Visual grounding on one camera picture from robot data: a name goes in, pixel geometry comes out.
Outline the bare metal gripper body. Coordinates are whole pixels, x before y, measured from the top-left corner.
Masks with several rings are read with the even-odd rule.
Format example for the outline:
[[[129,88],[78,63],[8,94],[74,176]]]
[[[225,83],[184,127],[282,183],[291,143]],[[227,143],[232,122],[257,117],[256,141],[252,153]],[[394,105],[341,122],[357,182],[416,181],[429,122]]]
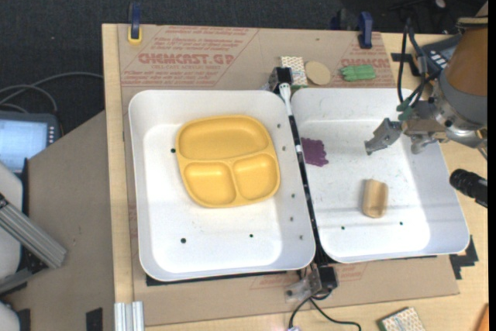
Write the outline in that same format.
[[[429,135],[438,142],[453,141],[470,148],[486,148],[485,127],[467,119],[448,104],[418,102],[411,115],[402,122],[407,136]]]

